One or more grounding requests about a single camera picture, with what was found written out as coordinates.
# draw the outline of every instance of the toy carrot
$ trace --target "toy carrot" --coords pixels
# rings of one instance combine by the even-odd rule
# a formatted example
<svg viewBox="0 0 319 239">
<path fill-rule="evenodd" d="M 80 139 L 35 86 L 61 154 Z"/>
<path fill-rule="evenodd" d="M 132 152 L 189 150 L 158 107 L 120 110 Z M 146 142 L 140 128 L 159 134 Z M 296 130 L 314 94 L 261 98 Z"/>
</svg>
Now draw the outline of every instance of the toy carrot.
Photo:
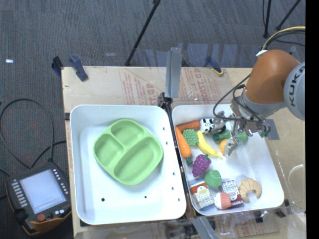
<svg viewBox="0 0 319 239">
<path fill-rule="evenodd" d="M 181 133 L 181 131 L 178 129 L 177 126 L 175 126 L 175 132 L 176 132 L 176 140 L 179 147 L 179 152 L 183 157 L 189 157 L 191 155 L 191 149 Z"/>
<path fill-rule="evenodd" d="M 192 120 L 190 122 L 186 122 L 183 124 L 177 125 L 178 129 L 183 133 L 185 129 L 196 129 L 200 127 L 200 121 L 199 120 Z"/>
</svg>

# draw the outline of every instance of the yellow cable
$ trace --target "yellow cable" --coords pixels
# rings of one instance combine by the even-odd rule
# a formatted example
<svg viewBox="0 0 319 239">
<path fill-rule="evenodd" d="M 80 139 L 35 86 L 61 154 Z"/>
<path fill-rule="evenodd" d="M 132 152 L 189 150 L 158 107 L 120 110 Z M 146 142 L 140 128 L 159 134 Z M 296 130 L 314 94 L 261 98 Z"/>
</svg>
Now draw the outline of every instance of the yellow cable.
<svg viewBox="0 0 319 239">
<path fill-rule="evenodd" d="M 304 30 L 304 31 L 305 31 L 305 30 L 306 30 L 306 27 L 305 27 L 305 26 L 293 26 L 293 27 L 285 28 L 285 29 L 283 29 L 283 30 L 280 30 L 280 31 L 274 33 L 274 34 L 273 34 L 272 36 L 270 36 L 270 37 L 268 38 L 268 40 L 265 42 L 264 46 L 262 47 L 262 50 L 266 47 L 267 43 L 268 43 L 271 39 L 273 39 L 277 34 L 282 33 L 282 32 L 286 32 L 286 31 L 291 31 L 291 30 Z"/>
</svg>

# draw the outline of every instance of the croissant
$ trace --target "croissant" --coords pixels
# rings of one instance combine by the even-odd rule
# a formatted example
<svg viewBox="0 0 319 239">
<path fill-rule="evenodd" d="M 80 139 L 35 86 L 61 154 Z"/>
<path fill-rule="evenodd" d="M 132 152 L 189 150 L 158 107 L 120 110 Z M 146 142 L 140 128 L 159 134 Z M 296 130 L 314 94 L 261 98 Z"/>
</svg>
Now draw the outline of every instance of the croissant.
<svg viewBox="0 0 319 239">
<path fill-rule="evenodd" d="M 239 185 L 239 193 L 245 202 L 249 202 L 249 197 L 247 197 L 248 191 L 255 191 L 256 197 L 259 198 L 261 195 L 260 184 L 252 178 L 244 179 Z"/>
</svg>

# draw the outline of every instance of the screen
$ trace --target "screen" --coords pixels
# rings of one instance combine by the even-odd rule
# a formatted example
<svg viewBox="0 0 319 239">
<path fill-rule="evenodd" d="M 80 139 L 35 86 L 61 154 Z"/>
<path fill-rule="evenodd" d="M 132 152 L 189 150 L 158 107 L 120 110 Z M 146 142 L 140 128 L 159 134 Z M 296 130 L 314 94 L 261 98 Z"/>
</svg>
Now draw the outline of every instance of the screen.
<svg viewBox="0 0 319 239">
<path fill-rule="evenodd" d="M 20 180 L 34 214 L 66 201 L 50 169 Z"/>
</svg>

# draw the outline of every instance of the gray carpet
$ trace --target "gray carpet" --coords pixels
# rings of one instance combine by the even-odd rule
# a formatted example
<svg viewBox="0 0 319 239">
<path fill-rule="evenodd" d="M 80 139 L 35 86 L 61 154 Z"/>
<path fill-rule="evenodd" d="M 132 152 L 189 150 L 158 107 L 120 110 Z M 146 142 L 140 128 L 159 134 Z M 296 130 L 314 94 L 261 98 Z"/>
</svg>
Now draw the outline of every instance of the gray carpet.
<svg viewBox="0 0 319 239">
<path fill-rule="evenodd" d="M 268 34 L 297 0 L 272 0 Z M 54 123 L 55 142 L 65 139 L 61 79 L 51 69 L 58 56 L 64 66 L 77 55 L 84 66 L 124 66 L 153 8 L 153 0 L 0 0 L 0 110 L 27 98 L 41 103 Z M 161 0 L 131 66 L 166 66 L 166 53 L 181 47 L 185 66 L 202 66 L 212 56 L 221 67 L 252 67 L 263 46 L 268 0 Z M 301 0 L 282 29 L 305 26 L 306 0 Z M 291 34 L 269 49 L 290 51 L 305 60 L 305 35 Z M 1 118 L 1 131 L 11 151 L 29 166 L 50 146 L 50 121 L 36 103 L 18 101 Z M 54 161 L 67 174 L 64 143 L 54 148 Z M 39 159 L 43 164 L 49 151 Z M 27 168 L 0 141 L 0 168 L 17 174 Z M 7 176 L 0 173 L 0 195 Z M 15 220 L 7 198 L 0 201 L 0 238 L 29 238 Z M 72 222 L 40 239 L 73 238 Z"/>
</svg>

